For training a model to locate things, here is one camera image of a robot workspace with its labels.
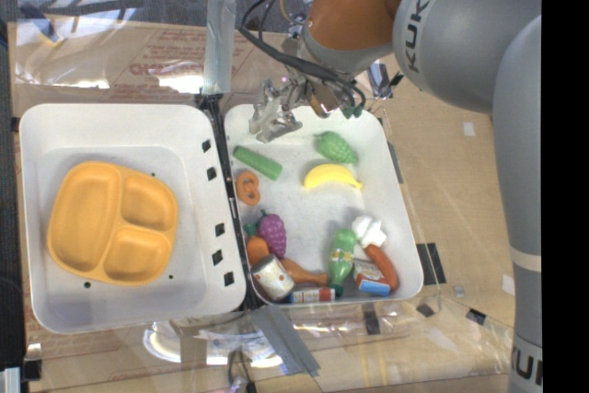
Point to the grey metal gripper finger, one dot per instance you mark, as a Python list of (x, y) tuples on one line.
[(263, 106), (278, 124)]

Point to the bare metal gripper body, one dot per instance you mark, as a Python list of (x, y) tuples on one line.
[(322, 96)]

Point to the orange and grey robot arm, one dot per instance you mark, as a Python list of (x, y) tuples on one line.
[(460, 27)]

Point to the green cylinder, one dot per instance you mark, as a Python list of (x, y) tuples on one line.
[(257, 163)]

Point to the green grapes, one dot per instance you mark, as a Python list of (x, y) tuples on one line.
[(337, 147)]

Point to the orange pretzel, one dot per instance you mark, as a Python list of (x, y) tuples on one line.
[(243, 186)]

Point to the yellow banana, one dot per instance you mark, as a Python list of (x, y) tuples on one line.
[(329, 176)]

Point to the white plastic tray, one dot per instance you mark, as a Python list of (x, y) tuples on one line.
[(317, 211), (193, 216)]

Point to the purple grapes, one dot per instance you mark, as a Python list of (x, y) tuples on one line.
[(273, 232)]

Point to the orange carrot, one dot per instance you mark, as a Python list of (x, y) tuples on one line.
[(256, 247)]

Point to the white whipped cream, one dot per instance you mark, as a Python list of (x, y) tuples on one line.
[(370, 231)]

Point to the green bottle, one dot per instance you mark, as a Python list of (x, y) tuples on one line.
[(341, 255)]

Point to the brown chicken drumstick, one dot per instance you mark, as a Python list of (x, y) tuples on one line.
[(303, 275)]

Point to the brown cardboard board red print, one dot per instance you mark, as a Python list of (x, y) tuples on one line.
[(451, 179)]

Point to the white can with orange dots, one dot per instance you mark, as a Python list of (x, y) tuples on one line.
[(273, 278)]

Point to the small red white blue bottle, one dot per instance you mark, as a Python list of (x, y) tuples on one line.
[(313, 294)]

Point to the red sausage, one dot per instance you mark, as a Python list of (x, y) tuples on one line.
[(385, 264)]

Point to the red white blue carton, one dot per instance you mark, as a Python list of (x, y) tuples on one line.
[(370, 278)]

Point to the orange divided plate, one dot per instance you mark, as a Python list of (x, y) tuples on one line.
[(110, 221)]

